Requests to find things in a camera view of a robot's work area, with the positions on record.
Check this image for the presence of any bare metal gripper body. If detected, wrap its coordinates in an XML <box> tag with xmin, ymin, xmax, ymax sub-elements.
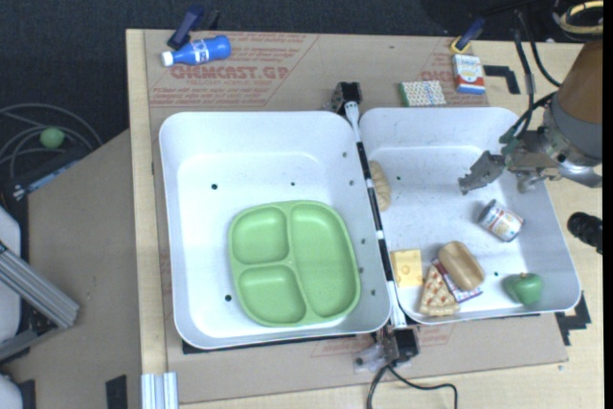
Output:
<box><xmin>500</xmin><ymin>130</ymin><xmax>603</xmax><ymax>189</ymax></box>

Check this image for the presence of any small white and red can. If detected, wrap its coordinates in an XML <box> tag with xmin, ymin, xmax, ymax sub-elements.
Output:
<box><xmin>477</xmin><ymin>198</ymin><xmax>525</xmax><ymax>243</ymax></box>

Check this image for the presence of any white plastic tray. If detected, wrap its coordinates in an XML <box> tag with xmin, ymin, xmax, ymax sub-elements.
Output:
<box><xmin>158</xmin><ymin>110</ymin><xmax>394</xmax><ymax>351</ymax></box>
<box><xmin>357</xmin><ymin>105</ymin><xmax>582</xmax><ymax>327</ymax></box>

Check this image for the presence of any green and white patterned box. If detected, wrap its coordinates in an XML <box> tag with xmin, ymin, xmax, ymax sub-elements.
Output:
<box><xmin>398</xmin><ymin>80</ymin><xmax>448</xmax><ymax>108</ymax></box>

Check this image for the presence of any red and white carton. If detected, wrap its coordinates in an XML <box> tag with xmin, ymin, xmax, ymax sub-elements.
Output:
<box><xmin>451</xmin><ymin>53</ymin><xmax>487</xmax><ymax>96</ymax></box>

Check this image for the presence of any tan hot dog bun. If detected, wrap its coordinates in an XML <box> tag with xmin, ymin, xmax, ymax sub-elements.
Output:
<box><xmin>437</xmin><ymin>239</ymin><xmax>487</xmax><ymax>293</ymax></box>

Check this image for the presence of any tan toy bread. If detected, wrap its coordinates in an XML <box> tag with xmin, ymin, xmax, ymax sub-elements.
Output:
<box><xmin>367</xmin><ymin>159</ymin><xmax>393</xmax><ymax>213</ymax></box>

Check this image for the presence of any green bell pepper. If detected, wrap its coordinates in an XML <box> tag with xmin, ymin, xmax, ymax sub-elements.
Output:
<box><xmin>502</xmin><ymin>271</ymin><xmax>544</xmax><ymax>307</ymax></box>

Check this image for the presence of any thin black and white rod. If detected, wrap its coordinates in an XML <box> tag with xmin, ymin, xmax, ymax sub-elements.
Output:
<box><xmin>345</xmin><ymin>101</ymin><xmax>408</xmax><ymax>329</ymax></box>

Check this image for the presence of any yellow cheese block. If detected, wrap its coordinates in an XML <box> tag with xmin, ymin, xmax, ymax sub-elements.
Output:
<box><xmin>388</xmin><ymin>247</ymin><xmax>425</xmax><ymax>289</ymax></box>

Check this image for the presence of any red and white packet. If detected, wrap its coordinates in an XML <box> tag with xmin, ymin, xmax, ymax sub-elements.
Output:
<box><xmin>430</xmin><ymin>257</ymin><xmax>485</xmax><ymax>305</ymax></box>

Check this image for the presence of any toy pizza slice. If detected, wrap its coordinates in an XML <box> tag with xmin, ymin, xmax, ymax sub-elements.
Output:
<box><xmin>419</xmin><ymin>263</ymin><xmax>462</xmax><ymax>318</ymax></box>

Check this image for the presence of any brown cardboard board red print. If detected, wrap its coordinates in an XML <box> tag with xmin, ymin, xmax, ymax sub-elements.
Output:
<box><xmin>143</xmin><ymin>29</ymin><xmax>571</xmax><ymax>404</ymax></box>

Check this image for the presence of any green divided plate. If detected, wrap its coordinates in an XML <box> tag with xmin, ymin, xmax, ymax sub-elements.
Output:
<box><xmin>227</xmin><ymin>199</ymin><xmax>362</xmax><ymax>329</ymax></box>

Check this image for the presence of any blue bottle white cap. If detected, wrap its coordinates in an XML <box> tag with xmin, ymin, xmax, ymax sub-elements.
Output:
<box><xmin>159</xmin><ymin>34</ymin><xmax>233</xmax><ymax>68</ymax></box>

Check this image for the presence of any green ball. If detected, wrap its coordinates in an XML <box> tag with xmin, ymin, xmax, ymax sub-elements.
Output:
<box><xmin>38</xmin><ymin>126</ymin><xmax>66</xmax><ymax>149</ymax></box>

